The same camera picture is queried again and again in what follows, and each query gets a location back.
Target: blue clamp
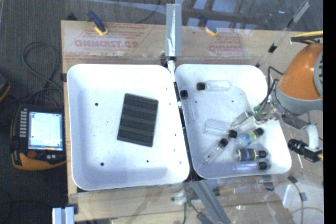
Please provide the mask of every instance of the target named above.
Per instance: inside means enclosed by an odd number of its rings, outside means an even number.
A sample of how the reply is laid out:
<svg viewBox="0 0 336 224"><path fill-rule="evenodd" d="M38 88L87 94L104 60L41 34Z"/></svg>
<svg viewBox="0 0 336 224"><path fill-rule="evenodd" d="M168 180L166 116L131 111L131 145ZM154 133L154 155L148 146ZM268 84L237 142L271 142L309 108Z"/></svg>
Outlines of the blue clamp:
<svg viewBox="0 0 336 224"><path fill-rule="evenodd" d="M96 13L94 13L93 11L89 11L88 12L88 17L89 17L89 21L90 22L94 22L94 24L96 25L94 28L95 30L100 34L100 35L106 35L106 33L108 32L107 28L105 28L103 22L101 21L101 19L98 17L98 15Z"/></svg>
<svg viewBox="0 0 336 224"><path fill-rule="evenodd" d="M210 21L208 18L204 17L203 15L201 15L199 17L199 19L201 20L201 22L205 25L205 30L212 36L217 36L218 31L216 29L216 26L214 25L214 23L212 21Z"/></svg>

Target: metal bracket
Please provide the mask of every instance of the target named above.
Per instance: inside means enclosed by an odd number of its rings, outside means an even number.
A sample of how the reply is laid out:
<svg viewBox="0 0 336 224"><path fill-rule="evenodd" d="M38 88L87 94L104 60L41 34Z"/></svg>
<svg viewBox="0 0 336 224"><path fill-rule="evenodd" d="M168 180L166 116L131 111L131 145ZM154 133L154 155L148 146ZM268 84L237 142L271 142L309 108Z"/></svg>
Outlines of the metal bracket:
<svg viewBox="0 0 336 224"><path fill-rule="evenodd" d="M229 220L227 214L225 213L224 209L220 205L219 201L217 200L215 194L210 189L206 180L201 181L193 181L190 182L192 188L204 204L205 208L207 209L211 219L215 222L222 222L224 224L230 224L231 221Z"/></svg>
<svg viewBox="0 0 336 224"><path fill-rule="evenodd" d="M182 55L182 9L180 4L166 6L166 57Z"/></svg>
<svg viewBox="0 0 336 224"><path fill-rule="evenodd" d="M75 224L75 209L73 206L66 208L53 208L52 224Z"/></svg>

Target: vial with label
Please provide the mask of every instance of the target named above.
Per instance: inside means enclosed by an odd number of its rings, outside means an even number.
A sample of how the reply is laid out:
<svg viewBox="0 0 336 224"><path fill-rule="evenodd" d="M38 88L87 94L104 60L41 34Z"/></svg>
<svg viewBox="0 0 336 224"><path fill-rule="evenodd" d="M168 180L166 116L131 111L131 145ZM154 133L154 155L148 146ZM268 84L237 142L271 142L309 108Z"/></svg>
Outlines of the vial with label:
<svg viewBox="0 0 336 224"><path fill-rule="evenodd" d="M204 153L202 164L210 164L224 151L224 148L228 144L227 139L222 138L212 144Z"/></svg>
<svg viewBox="0 0 336 224"><path fill-rule="evenodd" d="M231 88L229 80L208 80L196 85L198 91L227 91Z"/></svg>
<svg viewBox="0 0 336 224"><path fill-rule="evenodd" d="M240 173L253 173L270 169L270 163L267 159L264 161L237 163L236 170Z"/></svg>
<svg viewBox="0 0 336 224"><path fill-rule="evenodd" d="M237 131L230 129L230 124L225 121L208 119L204 123L204 132L207 134L215 134L219 136L237 137Z"/></svg>
<svg viewBox="0 0 336 224"><path fill-rule="evenodd" d="M247 133L242 133L237 136L235 139L236 148L244 148L249 144L253 143L259 137L264 134L264 130L262 128L257 128L255 130L249 131Z"/></svg>
<svg viewBox="0 0 336 224"><path fill-rule="evenodd" d="M238 162L250 162L267 156L266 150L255 150L254 148L241 148L233 151L233 159Z"/></svg>

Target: black cable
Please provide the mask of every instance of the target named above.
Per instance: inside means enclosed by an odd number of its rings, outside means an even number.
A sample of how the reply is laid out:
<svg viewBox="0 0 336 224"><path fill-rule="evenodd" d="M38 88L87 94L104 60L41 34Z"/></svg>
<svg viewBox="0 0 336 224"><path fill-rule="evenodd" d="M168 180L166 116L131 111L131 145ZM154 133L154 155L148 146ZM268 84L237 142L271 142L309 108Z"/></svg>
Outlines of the black cable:
<svg viewBox="0 0 336 224"><path fill-rule="evenodd" d="M157 6L160 5L160 2L161 2L161 0L157 0ZM140 23L144 22L145 20L149 19L150 17L152 17L152 16L154 15L154 13L156 12L157 8L158 8L158 7L156 7L156 9L153 10L153 11L152 11L147 17L145 17L144 19L142 19L142 20L136 22L136 24L140 24Z"/></svg>
<svg viewBox="0 0 336 224"><path fill-rule="evenodd" d="M13 200L8 191L6 191L3 188L0 188L0 191L2 191L3 193L5 193L8 196L8 200L0 201L0 205L9 205L9 209L8 209L7 213L4 215L4 218L2 220L0 219L0 224L6 223L6 220L9 217L9 213L10 213L10 210L11 210L11 208L10 208L11 204L15 204L15 203L19 203L19 202L28 202L28 203L34 202L34 203L37 203L37 204L40 204L40 205L48 206L51 210L53 209L53 207L46 202L38 201L38 200L31 200L31 199Z"/></svg>
<svg viewBox="0 0 336 224"><path fill-rule="evenodd" d="M52 72L51 72L51 74L50 74L48 77L45 77L45 76L43 76L43 75L37 73L36 71L34 71L34 70L29 66L29 64L27 63L27 61L26 61L26 59L25 59L25 53L26 53L26 51L27 51L31 46L34 46L34 45L36 45L36 44L43 45L43 46L46 45L46 46L50 49L50 51L51 51L51 53L52 53L54 63L52 64ZM25 66L31 73L33 73L34 75L36 75L36 76L38 76L39 78L41 78L41 79L43 79L43 80L46 81L42 88L46 87L46 85L47 85L48 83L50 83L50 84L52 84L53 86L55 86L60 92L63 93L63 89L62 89L62 87L59 86L58 84L56 84L55 82L53 82L53 81L51 80L52 76L54 75L55 68L56 68L56 53L55 53L54 49L53 49L49 44L46 44L46 43L44 43L44 42L40 42L40 41L35 41L35 42L31 42L31 43L29 43L28 45L26 45L26 46L24 47L24 49L23 49L22 52L21 52L21 60L22 60L22 62L23 62L23 64L24 64L24 66Z"/></svg>
<svg viewBox="0 0 336 224"><path fill-rule="evenodd" d="M188 203L189 207L193 208L196 211L196 213L199 213L199 211L196 209L196 207L192 204L192 202L190 200L188 200L187 203Z"/></svg>
<svg viewBox="0 0 336 224"><path fill-rule="evenodd" d="M262 102L259 104L261 107L261 109L259 110L259 114L261 114L265 107L266 107L266 104L267 104L267 100L270 96L270 94L272 93L272 90L275 86L275 83L277 81L279 81L278 79L275 79L272 83L272 85L270 86L270 73L271 73L271 70L275 71L276 73L280 74L280 75L283 75L284 73L280 72L279 70L275 69L274 67L272 66L269 66L268 69L267 69L267 94L265 96L265 98L262 100Z"/></svg>
<svg viewBox="0 0 336 224"><path fill-rule="evenodd" d="M182 224L185 224L185 221L187 220L187 203L184 203L184 217Z"/></svg>
<svg viewBox="0 0 336 224"><path fill-rule="evenodd" d="M52 56L52 60L53 60L53 63L52 63L52 69L51 69L51 73L48 74L48 76L43 76L42 74L39 74L37 73L35 70L33 70L28 62L26 61L26 55L28 53L28 49L32 48L33 46L45 46L47 47L50 51L51 51L51 56ZM3 100L3 102L1 103L1 107L3 109L8 109L11 107L11 105L13 104L20 104L20 103L30 103L33 98L35 98L35 101L33 102L33 104L37 104L37 101L40 97L43 97L45 99L48 99L50 100L54 106L57 106L57 107L61 107L63 106L63 101L64 101L64 94L63 94L63 89L61 86L59 86L57 83L53 82L52 81L52 77L54 76L54 73L56 71L56 62L57 62L57 59L56 59L56 52L55 50L53 49L53 47L49 44L46 44L44 42L40 42L40 41L35 41L35 42L31 42L29 44L27 44L23 50L21 51L21 60L24 64L24 66L31 72L33 73L34 75L36 75L37 77L41 78L44 80L44 84L42 86L42 88L32 94L27 94L23 97L20 97L20 98L14 98L14 97L11 97L11 96L7 96L5 100ZM45 94L42 94L43 92L45 91L57 91L59 94L60 94L60 98L61 98L61 103L57 103L55 99L53 99L52 97L49 97ZM7 101L8 98L14 98L13 100L9 101L9 103L7 102L6 104L6 107L5 107L5 102ZM3 127L3 126L8 126L11 124L11 121L12 121L12 118L10 118L9 120L7 121L3 121L1 122L0 121L0 127Z"/></svg>

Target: black vial cap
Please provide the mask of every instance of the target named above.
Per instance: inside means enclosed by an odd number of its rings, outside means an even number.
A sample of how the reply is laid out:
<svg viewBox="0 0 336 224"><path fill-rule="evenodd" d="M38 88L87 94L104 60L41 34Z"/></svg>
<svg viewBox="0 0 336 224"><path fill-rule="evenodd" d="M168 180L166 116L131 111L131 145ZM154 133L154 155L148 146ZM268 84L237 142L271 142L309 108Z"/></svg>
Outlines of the black vial cap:
<svg viewBox="0 0 336 224"><path fill-rule="evenodd" d="M255 129L254 132L257 136L261 136L264 134L264 131L262 128Z"/></svg>
<svg viewBox="0 0 336 224"><path fill-rule="evenodd" d="M237 137L237 131L229 130L228 136L231 137L231 138L236 138Z"/></svg>
<svg viewBox="0 0 336 224"><path fill-rule="evenodd" d="M204 82L199 82L197 85L196 85L196 88L198 91L203 91L205 90L205 83Z"/></svg>
<svg viewBox="0 0 336 224"><path fill-rule="evenodd" d="M221 146L221 147L226 147L226 145L228 144L229 142L225 139L225 138L222 138L218 144Z"/></svg>
<svg viewBox="0 0 336 224"><path fill-rule="evenodd" d="M267 156L266 151L259 151L259 158L265 158Z"/></svg>
<svg viewBox="0 0 336 224"><path fill-rule="evenodd" d="M266 162L259 162L258 167L259 167L259 170L266 170L267 169L267 163Z"/></svg>
<svg viewBox="0 0 336 224"><path fill-rule="evenodd" d="M189 97L188 91L187 90L182 90L180 92L180 96L181 96L182 99L187 99Z"/></svg>

